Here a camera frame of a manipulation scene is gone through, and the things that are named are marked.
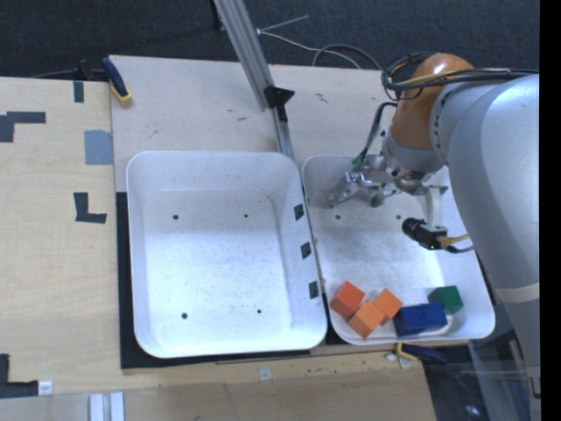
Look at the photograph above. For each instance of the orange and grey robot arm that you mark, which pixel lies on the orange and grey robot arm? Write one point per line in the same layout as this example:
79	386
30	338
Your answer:
491	156

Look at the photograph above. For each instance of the green cube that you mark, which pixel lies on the green cube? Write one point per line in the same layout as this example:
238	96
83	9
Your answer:
447	298

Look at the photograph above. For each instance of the blue cube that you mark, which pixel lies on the blue cube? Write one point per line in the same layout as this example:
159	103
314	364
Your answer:
408	320
435	315

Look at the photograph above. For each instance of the white plastic tray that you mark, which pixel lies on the white plastic tray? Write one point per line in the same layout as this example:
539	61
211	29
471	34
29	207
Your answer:
219	257
372	252

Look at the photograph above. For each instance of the orange cube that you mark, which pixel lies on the orange cube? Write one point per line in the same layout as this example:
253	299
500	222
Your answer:
366	319
389	304
347	298

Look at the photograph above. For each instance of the black cylinder on white bracket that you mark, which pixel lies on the black cylinder on white bracket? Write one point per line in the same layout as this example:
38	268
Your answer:
421	232

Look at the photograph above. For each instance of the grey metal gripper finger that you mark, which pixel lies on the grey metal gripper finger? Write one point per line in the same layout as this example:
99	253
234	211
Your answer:
344	193
378	196

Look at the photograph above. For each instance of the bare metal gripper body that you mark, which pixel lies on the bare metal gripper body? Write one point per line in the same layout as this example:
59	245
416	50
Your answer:
380	170

